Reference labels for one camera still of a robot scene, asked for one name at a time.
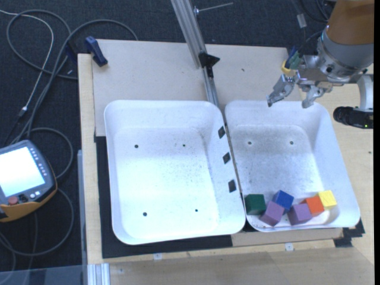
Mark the purple cube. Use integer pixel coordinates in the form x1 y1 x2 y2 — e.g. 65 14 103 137
286 202 313 226
259 200 287 227

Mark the blue cube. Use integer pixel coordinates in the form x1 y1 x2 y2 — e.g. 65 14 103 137
271 189 295 215

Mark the black cylinder on white bracket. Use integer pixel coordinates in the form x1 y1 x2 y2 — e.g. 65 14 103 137
332 74 375 129

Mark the orange cube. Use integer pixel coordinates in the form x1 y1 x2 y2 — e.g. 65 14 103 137
305 195 325 217

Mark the white plastic tray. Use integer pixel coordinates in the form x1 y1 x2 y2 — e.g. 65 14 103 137
224 100 361 233
103 99 247 246

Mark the green cube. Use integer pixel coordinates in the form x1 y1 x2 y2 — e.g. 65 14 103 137
244 194 267 216

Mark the pale wood board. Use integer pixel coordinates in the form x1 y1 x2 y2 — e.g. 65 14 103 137
91 39 344 248

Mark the yellow cube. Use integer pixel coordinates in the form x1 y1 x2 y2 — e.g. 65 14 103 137
317 189 338 211

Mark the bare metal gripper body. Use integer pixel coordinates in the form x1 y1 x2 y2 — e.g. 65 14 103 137
295 53 368 93

